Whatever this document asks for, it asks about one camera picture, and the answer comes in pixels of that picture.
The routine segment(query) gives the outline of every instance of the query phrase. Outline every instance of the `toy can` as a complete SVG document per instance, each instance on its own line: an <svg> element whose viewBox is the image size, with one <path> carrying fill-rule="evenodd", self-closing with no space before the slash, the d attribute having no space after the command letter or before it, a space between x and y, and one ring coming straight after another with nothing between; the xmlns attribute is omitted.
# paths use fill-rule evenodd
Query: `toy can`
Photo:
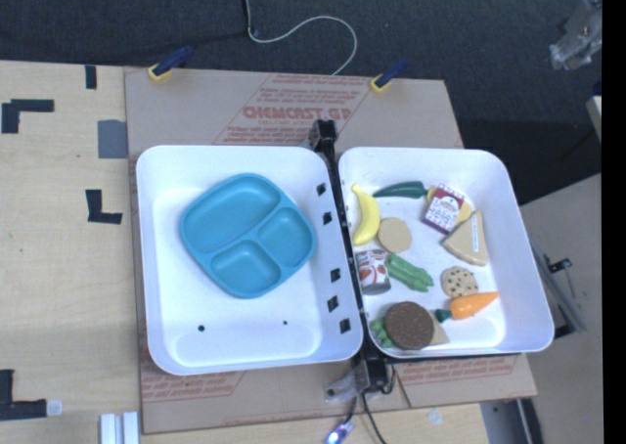
<svg viewBox="0 0 626 444"><path fill-rule="evenodd" d="M356 254L359 281L364 294L380 294L391 288L386 266L386 251L369 249Z"/></svg>

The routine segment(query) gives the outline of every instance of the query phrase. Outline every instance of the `dark carpet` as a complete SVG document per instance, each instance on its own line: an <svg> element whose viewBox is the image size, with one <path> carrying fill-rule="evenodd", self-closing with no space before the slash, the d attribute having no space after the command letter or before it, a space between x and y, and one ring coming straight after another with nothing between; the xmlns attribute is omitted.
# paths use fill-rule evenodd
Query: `dark carpet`
<svg viewBox="0 0 626 444"><path fill-rule="evenodd" d="M404 77L443 79L467 148L510 170L520 204L596 174L602 147L585 105L602 51L555 70L551 44L580 0L248 0L259 38L318 15L348 22L358 51L342 72L375 75L401 59ZM286 40L245 36L242 0L0 0L0 59L147 65L184 45L188 67L332 73L352 49L338 22Z"/></svg>

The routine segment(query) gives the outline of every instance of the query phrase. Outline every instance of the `blue divided plate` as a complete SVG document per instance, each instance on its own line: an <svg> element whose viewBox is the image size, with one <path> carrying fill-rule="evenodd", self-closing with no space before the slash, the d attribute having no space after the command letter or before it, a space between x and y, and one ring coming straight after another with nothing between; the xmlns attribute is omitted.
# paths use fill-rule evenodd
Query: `blue divided plate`
<svg viewBox="0 0 626 444"><path fill-rule="evenodd" d="M183 212L180 234L204 272L238 298L256 298L297 272L313 255L309 221L267 178L233 176Z"/></svg>

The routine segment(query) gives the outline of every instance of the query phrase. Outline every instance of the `white tray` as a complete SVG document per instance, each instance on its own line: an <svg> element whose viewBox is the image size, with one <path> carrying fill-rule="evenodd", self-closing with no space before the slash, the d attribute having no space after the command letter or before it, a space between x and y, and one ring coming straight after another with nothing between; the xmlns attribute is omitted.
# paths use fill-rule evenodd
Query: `white tray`
<svg viewBox="0 0 626 444"><path fill-rule="evenodd" d="M314 227L317 248L290 279L253 299L221 289L179 235L184 209L239 173L274 182ZM148 345L174 375L340 361L363 329L326 164L297 147L161 146L137 163Z"/></svg>
<svg viewBox="0 0 626 444"><path fill-rule="evenodd" d="M427 270L434 287L418 292L392 279L389 291L363 295L370 321L398 301L412 300L430 311L445 308L449 297L439 284L440 274L455 265L472 270L480 290L500 293L474 317L445 321L442 327L449 343L428 346L418 354L398 348L381 348L383 352L401 359L504 354L538 351L551 343L554 325L546 295L509 174L494 155L454 149L356 148L340 157L339 176L351 234L360 220L358 200L351 190L354 183L368 194L405 181L422 181L426 188L443 183L465 194L483 213L489 262L481 267L460 260L441 245L444 236L422 221L425 198L377 198L382 218L397 216L407 222L413 242L400 256ZM381 246L374 240L353 250L356 254L369 248Z"/></svg>

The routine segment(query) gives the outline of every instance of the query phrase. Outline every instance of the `toy hamburger patty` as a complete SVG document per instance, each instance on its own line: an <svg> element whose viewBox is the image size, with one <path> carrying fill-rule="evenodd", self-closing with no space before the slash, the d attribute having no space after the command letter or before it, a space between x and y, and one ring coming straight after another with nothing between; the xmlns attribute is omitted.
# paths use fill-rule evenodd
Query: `toy hamburger patty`
<svg viewBox="0 0 626 444"><path fill-rule="evenodd" d="M419 350L430 345L434 323L428 311L413 301L393 305L384 317L389 339L399 348Z"/></svg>

